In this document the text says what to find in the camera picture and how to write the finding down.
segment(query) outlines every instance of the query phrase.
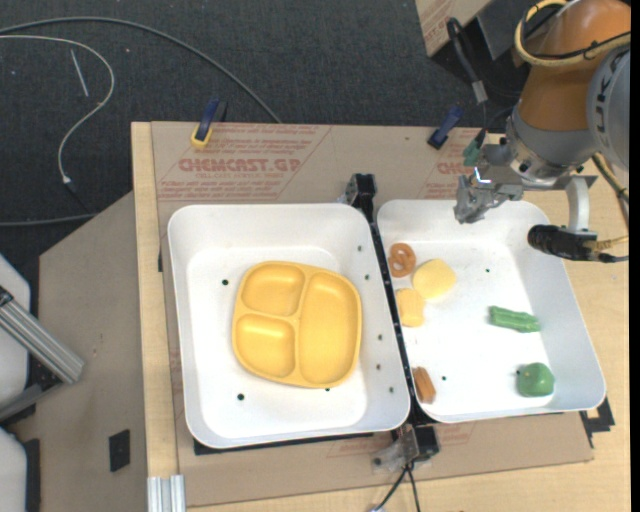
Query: blue clamp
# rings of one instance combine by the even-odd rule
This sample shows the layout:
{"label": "blue clamp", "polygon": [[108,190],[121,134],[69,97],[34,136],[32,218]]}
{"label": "blue clamp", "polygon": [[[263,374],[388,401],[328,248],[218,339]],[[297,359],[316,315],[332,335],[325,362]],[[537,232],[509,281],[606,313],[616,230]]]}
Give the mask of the blue clamp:
{"label": "blue clamp", "polygon": [[449,138],[447,133],[462,119],[463,110],[458,106],[453,106],[449,109],[446,119],[433,135],[429,137],[427,143],[436,149],[440,149],[445,141]]}
{"label": "blue clamp", "polygon": [[204,109],[200,124],[195,127],[191,134],[191,144],[198,148],[203,148],[211,139],[213,127],[211,123],[224,121],[227,113],[227,103],[218,98],[212,98]]}

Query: black floor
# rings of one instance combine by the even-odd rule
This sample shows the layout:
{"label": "black floor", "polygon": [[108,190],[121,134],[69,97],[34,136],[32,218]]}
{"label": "black floor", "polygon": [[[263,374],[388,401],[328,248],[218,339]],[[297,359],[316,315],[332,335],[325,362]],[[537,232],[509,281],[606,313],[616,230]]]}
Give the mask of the black floor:
{"label": "black floor", "polygon": [[[133,121],[197,121],[215,95],[235,122],[438,126],[455,104],[460,126],[479,127],[514,104],[527,73],[509,52],[492,60],[470,23],[472,62],[490,97],[483,113],[452,45],[426,56],[406,0],[2,3],[0,254],[19,270],[86,220],[24,221],[97,213],[131,190]],[[40,37],[92,48],[115,77],[109,102],[62,151],[75,194],[58,149],[104,101],[110,77],[90,50]]]}

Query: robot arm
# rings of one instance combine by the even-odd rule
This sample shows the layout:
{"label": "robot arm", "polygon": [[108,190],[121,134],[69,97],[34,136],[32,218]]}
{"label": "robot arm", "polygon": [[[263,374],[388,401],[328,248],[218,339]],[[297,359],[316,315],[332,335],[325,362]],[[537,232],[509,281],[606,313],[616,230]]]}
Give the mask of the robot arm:
{"label": "robot arm", "polygon": [[[529,53],[524,25],[550,6],[560,8],[538,51]],[[583,242],[596,238],[587,229],[588,187],[595,178],[579,172],[590,158],[599,167],[608,160],[628,172],[630,27],[631,9],[619,0],[543,0],[527,11],[515,46],[531,71],[500,144],[473,142],[479,149],[474,173],[460,177],[454,208],[461,224],[520,200],[525,190],[564,189],[567,228],[550,233],[545,226],[529,241],[564,258],[593,259]]]}

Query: yellow plate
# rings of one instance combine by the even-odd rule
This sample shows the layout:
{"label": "yellow plate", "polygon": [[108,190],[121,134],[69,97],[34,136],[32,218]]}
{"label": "yellow plate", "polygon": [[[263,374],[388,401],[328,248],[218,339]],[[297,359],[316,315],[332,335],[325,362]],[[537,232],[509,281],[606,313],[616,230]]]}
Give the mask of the yellow plate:
{"label": "yellow plate", "polygon": [[233,351],[265,379],[329,388],[347,379],[360,351],[360,295],[344,276],[319,267],[268,261],[240,283]]}

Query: white cable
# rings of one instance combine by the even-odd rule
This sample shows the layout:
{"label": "white cable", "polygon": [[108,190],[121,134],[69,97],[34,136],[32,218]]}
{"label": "white cable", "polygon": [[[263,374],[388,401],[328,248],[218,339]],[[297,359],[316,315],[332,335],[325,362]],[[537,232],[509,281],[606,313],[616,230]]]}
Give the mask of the white cable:
{"label": "white cable", "polygon": [[58,171],[60,172],[60,176],[62,177],[62,182],[65,185],[69,185],[72,182],[72,180],[64,172],[64,166],[62,165],[62,150],[64,149],[64,146],[66,145],[67,141],[69,140],[69,137],[71,137],[73,132],[75,132],[76,129],[82,123],[84,123],[87,119],[89,119],[96,112],[98,112],[102,107],[104,107],[107,104],[107,102],[111,99],[111,96],[113,95],[113,90],[115,88],[115,81],[116,81],[115,75],[113,74],[113,69],[111,68],[111,66],[109,65],[107,60],[102,55],[100,55],[96,50],[94,50],[90,46],[87,46],[86,44],[79,43],[78,41],[72,41],[70,39],[61,39],[61,38],[58,38],[58,37],[33,36],[33,35],[25,35],[25,36],[2,36],[2,35],[0,35],[0,39],[31,39],[31,40],[35,39],[35,40],[40,40],[40,41],[53,41],[53,42],[56,42],[56,43],[65,43],[65,44],[74,45],[74,46],[77,46],[79,48],[83,48],[83,49],[91,52],[96,57],[98,57],[98,59],[100,59],[100,61],[105,65],[105,67],[109,71],[109,77],[110,77],[110,80],[111,80],[111,84],[110,84],[110,87],[109,87],[109,92],[107,93],[105,98],[100,103],[98,103],[98,105],[93,110],[91,110],[91,112],[89,112],[82,119],[80,119],[80,121],[78,121],[76,124],[74,124],[71,127],[71,129],[66,133],[66,135],[62,139],[62,142],[60,142],[60,146],[58,147]]}

